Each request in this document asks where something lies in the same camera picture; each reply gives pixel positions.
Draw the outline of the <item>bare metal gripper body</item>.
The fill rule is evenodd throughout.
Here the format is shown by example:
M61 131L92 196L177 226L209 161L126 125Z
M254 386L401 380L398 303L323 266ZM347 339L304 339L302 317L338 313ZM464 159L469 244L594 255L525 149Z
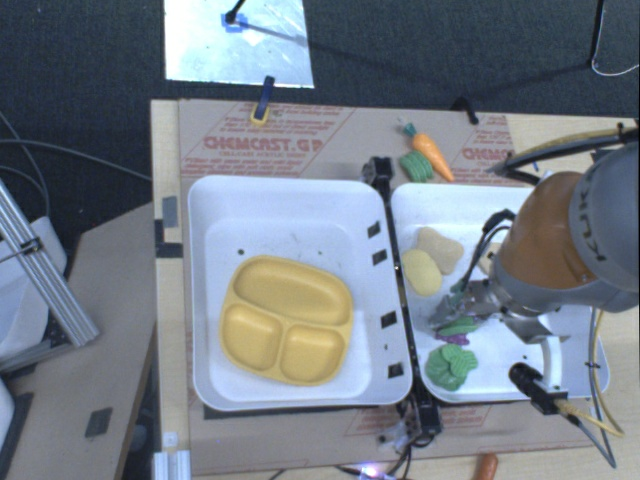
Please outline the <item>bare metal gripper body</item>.
M517 310L520 304L500 284L489 279L471 281L464 292L464 306L486 304L493 307L494 314L506 314Z

